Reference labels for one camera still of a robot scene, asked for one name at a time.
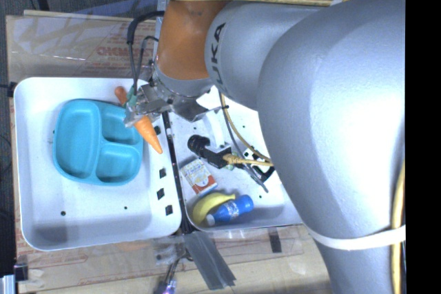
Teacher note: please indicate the black cylinder on white bracket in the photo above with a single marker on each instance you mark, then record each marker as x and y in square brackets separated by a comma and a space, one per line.
[213, 153]

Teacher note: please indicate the white plastic tray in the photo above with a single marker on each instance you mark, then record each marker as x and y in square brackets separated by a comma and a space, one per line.
[241, 213]
[86, 217]

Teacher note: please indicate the blue divided plate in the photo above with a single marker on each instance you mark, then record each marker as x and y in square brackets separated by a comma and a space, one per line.
[82, 141]

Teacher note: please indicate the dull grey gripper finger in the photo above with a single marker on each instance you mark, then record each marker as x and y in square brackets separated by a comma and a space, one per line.
[131, 117]

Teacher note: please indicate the blue bottle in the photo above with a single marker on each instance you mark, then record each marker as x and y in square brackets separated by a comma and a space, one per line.
[234, 208]

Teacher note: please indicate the thin black rod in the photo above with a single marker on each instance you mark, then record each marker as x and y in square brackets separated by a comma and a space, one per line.
[177, 175]

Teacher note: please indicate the white and red carton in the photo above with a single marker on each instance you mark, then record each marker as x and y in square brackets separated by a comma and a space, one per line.
[199, 177]

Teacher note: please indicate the orange toy carrot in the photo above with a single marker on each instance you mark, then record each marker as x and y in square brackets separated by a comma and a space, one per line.
[149, 134]

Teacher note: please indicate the brown cardboard board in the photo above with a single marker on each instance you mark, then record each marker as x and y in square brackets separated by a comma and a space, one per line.
[69, 44]

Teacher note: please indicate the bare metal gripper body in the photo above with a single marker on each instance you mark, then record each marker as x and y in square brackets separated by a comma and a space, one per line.
[156, 103]

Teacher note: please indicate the yellow banana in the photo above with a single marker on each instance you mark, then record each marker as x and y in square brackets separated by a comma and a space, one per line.
[203, 204]

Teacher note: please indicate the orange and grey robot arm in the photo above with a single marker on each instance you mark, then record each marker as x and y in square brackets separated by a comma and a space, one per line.
[310, 113]

